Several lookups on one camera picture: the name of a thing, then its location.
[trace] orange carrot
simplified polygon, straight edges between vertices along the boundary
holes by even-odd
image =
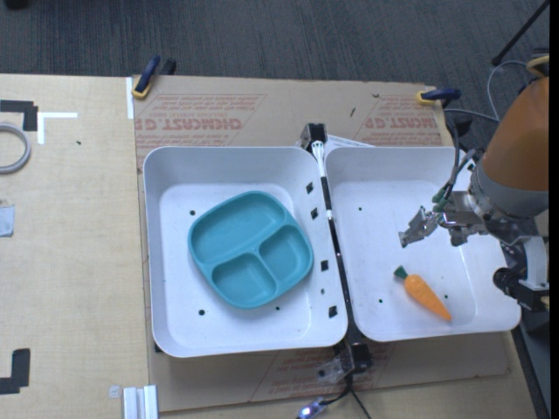
[[[419,304],[426,307],[431,312],[440,315],[447,321],[452,319],[451,314],[448,312],[443,302],[421,276],[417,274],[408,275],[401,265],[394,271],[394,274],[404,280],[405,290]]]

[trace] white cable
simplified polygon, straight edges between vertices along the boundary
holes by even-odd
[[[483,113],[478,113],[478,112],[472,112],[471,110],[464,110],[461,108],[446,108],[444,112],[468,113],[471,115],[479,116],[481,118],[486,118],[487,120],[499,122],[499,119],[494,118],[493,116],[485,115]]]
[[[532,60],[526,63],[526,70],[537,76],[538,78],[545,78],[545,74],[540,72],[536,67],[538,65],[548,64],[549,63],[549,55],[541,56],[539,58],[533,58]]]
[[[491,109],[493,110],[493,115],[495,115],[495,118],[497,120],[500,120],[500,118],[499,118],[499,114],[497,113],[497,109],[495,108],[495,105],[493,103],[493,99],[491,98],[491,90],[489,86],[491,84],[491,79],[493,78],[493,75],[497,72],[497,70],[499,70],[501,67],[505,65],[521,65],[524,68],[526,68],[526,64],[524,62],[521,62],[520,60],[508,60],[507,62],[498,64],[489,74],[489,78],[487,79],[487,97],[489,98],[489,104],[491,105]]]
[[[312,144],[313,155],[318,162],[318,170],[321,177],[326,176],[326,169],[324,168],[324,143],[322,141],[313,141]]]
[[[16,126],[12,126],[11,124],[0,123],[0,132],[9,132],[10,134],[16,135],[24,143],[25,146],[24,154],[19,160],[8,166],[0,166],[0,175],[11,174],[12,172],[16,172],[21,169],[25,165],[27,160],[29,160],[29,156],[31,154],[31,143],[22,129]]]

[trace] black cable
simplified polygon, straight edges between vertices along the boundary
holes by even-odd
[[[345,380],[346,380],[346,387],[343,389],[343,391],[334,399],[330,399],[329,401],[321,401],[321,405],[330,405],[336,401],[339,401],[342,397],[348,395],[349,391],[351,391],[353,386],[353,375],[352,374],[346,375]]]
[[[530,25],[540,16],[540,14],[543,13],[548,5],[549,0],[545,0],[542,5],[537,10],[535,10],[535,13],[532,15],[532,17],[530,17],[528,21],[520,28],[520,30],[516,34],[514,34],[514,37],[510,40],[510,42],[508,42],[508,44],[505,45],[505,48],[503,48],[500,53],[491,60],[491,63],[493,65],[498,65],[500,63],[500,60],[503,59],[505,54],[507,54],[508,51],[514,46],[514,44],[516,44],[522,34],[526,32]]]
[[[478,118],[481,118],[481,119],[494,121],[495,124],[497,124],[499,122],[499,120],[497,120],[496,118],[494,118],[492,116],[485,115],[483,113],[471,112],[469,110],[462,110],[462,109],[446,109],[445,110],[445,115],[446,115],[445,119],[446,119],[446,125],[449,127],[449,131],[452,131],[452,128],[451,128],[452,125],[456,126],[456,124],[454,124],[455,121],[452,117],[453,116],[452,113],[466,113],[466,114],[472,115],[473,117],[478,117]],[[460,150],[462,150],[466,153],[468,153],[470,150],[473,149],[473,148],[469,148],[468,145],[464,144],[461,141],[459,141],[459,147],[460,147]],[[475,155],[472,158],[475,162],[477,162],[480,159],[480,157],[485,153],[485,148],[475,147],[475,149],[476,149]]]
[[[357,393],[354,391],[354,389],[350,390],[351,394],[355,397],[355,400],[357,401],[357,403],[359,404],[359,406],[361,407],[363,413],[365,413],[365,416],[367,417],[367,419],[373,419],[370,414],[369,411],[367,411],[367,409],[365,408],[365,406],[362,404],[361,400],[359,399],[359,397],[357,397]]]

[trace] metal ring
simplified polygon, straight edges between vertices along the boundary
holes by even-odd
[[[9,132],[11,134],[16,135],[24,144],[25,151],[24,154],[21,156],[19,160],[15,163],[10,164],[8,166],[0,166],[0,175],[1,174],[11,174],[12,172],[16,172],[21,169],[25,163],[29,160],[29,156],[31,154],[31,143],[29,138],[25,134],[25,132],[20,129],[19,127],[12,126],[11,124],[0,123],[0,132]]]

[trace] divided plate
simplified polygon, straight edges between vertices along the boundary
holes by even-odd
[[[252,309],[273,301],[310,272],[313,250],[289,211],[261,191],[220,203],[190,227],[197,267],[229,304]]]

